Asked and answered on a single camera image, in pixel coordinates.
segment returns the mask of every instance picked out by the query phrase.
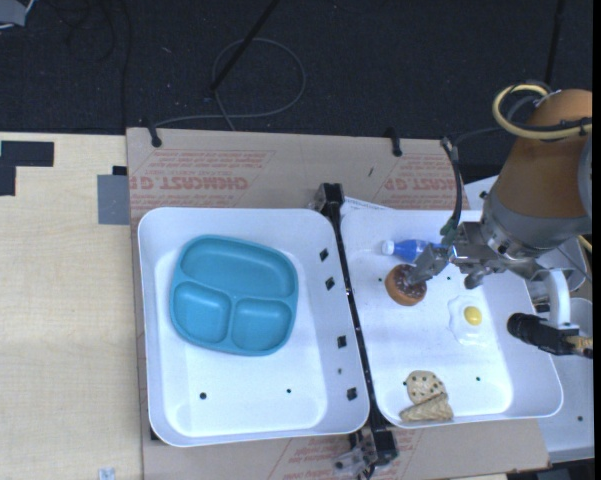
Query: blue object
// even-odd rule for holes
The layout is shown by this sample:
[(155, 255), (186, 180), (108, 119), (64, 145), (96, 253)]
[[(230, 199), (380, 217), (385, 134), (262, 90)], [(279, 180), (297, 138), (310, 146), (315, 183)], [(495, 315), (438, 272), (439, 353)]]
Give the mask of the blue object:
[(180, 253), (169, 311), (178, 333), (195, 345), (262, 356), (287, 342), (297, 305), (298, 274), (280, 251), (203, 235)]
[(426, 240), (412, 239), (398, 243), (393, 240), (385, 240), (382, 244), (382, 253), (388, 256), (395, 254), (396, 256), (400, 256), (407, 263), (414, 264), (416, 258), (420, 256), (420, 253), (422, 253), (429, 244), (434, 247), (442, 247), (440, 244), (427, 242)]

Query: donut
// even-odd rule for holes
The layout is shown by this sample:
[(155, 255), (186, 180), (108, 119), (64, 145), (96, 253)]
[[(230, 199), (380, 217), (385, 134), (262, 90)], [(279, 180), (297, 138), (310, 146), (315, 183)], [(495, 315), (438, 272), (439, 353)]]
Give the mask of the donut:
[(406, 263), (396, 265), (384, 280), (389, 296), (402, 306), (417, 304), (427, 293), (427, 284), (420, 281), (413, 285), (407, 284), (407, 276), (414, 267)]

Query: wooden surface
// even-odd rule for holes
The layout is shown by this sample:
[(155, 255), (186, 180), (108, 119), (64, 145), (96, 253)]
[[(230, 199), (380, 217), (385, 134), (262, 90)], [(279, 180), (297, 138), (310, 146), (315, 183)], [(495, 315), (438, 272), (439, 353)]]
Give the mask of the wooden surface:
[(97, 207), (125, 137), (1, 140), (53, 141), (55, 162), (18, 167), (0, 197), (0, 479), (140, 479), (130, 227)]

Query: blue plate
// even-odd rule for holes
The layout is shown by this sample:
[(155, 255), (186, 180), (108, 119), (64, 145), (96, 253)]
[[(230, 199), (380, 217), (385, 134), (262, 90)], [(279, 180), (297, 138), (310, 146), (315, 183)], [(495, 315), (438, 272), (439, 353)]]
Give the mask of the blue plate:
[(298, 274), (280, 251), (203, 235), (180, 253), (169, 311), (178, 333), (191, 343), (262, 356), (287, 342), (297, 305)]

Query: white tray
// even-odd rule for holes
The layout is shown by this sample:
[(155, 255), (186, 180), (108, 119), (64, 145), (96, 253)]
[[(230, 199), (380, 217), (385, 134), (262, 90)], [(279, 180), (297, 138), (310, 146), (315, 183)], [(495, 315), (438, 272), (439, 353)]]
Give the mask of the white tray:
[[(400, 306), (387, 294), (386, 274), (404, 261), (383, 255), (382, 242), (438, 242), (449, 216), (448, 211), (359, 209), (343, 218), (342, 237), (378, 409), (405, 428), (555, 414), (563, 395), (552, 357), (512, 337), (506, 328), (512, 313), (535, 313), (522, 278), (492, 274), (482, 286), (467, 290), (458, 267), (448, 265), (427, 281), (427, 294), (415, 306)], [(478, 221), (480, 212), (466, 211), (462, 218)], [(477, 327), (463, 318), (468, 305), (482, 313)], [(401, 421), (400, 411), (413, 405), (403, 382), (414, 370), (433, 371), (445, 382), (452, 420)]]
[[(296, 268), (296, 321), (273, 354), (196, 346), (171, 323), (178, 255), (205, 234), (272, 247)], [(160, 439), (186, 447), (347, 434), (364, 425), (369, 398), (336, 238), (325, 217), (304, 209), (159, 208), (141, 220), (138, 241), (149, 419)]]

